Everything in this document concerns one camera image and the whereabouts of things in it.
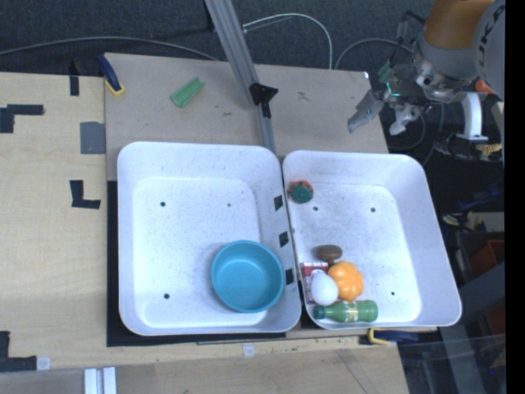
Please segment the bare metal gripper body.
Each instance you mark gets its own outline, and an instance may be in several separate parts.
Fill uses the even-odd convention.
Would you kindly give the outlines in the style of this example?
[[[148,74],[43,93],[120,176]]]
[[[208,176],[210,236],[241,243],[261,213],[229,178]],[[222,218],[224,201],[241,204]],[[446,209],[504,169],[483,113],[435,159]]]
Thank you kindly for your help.
[[[427,61],[399,64],[387,61],[381,68],[383,99],[392,104],[423,107],[429,103],[450,103],[456,80],[437,71]]]

